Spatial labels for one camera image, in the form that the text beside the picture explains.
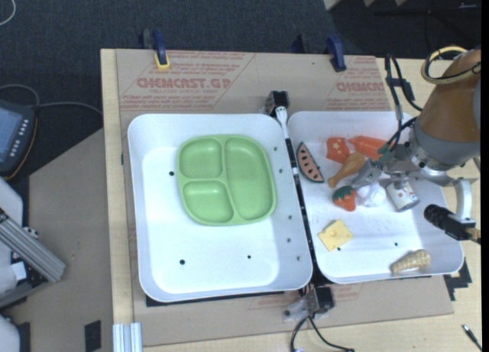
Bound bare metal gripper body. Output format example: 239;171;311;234
376;143;461;188

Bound small white can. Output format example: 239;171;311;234
385;176;420;213

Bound brown toy chicken drumstick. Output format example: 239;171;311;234
327;151;368;189

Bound white crumpled lump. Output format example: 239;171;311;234
355;181;387;208

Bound red toy strawberry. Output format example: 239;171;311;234
331;185;358;212

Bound orange packet with yellow stars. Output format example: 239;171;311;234
325;136;351;165

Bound toy watermelon slice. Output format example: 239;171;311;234
296;141;325;184

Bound white plastic tray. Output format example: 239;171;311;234
286;110;465;285
127;113;314;303

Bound yellow toy cheese wedge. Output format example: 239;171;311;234
317;219;354;254

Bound thin black and white rod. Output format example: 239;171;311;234
274;107;319;287

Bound pale yellow toy corn cob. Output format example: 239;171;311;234
389;249;432;276

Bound green divided plate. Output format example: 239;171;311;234
176;134;277;227

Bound brown cardboard board red print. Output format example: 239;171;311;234
114;49;456;347

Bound black cylinder on white bracket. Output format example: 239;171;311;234
423;177;480;244

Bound black block with thin wires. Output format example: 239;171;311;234
266;90;290;115
283;285;338;321

